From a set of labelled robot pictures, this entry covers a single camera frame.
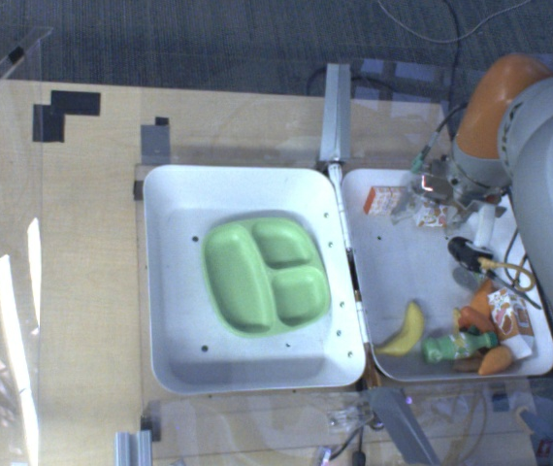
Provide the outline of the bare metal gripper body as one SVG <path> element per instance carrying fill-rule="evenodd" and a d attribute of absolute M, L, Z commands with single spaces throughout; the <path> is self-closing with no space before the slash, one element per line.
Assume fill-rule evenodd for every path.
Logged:
<path fill-rule="evenodd" d="M 410 171 L 413 190 L 433 201 L 459 208 L 499 201 L 498 159 L 415 159 Z"/>

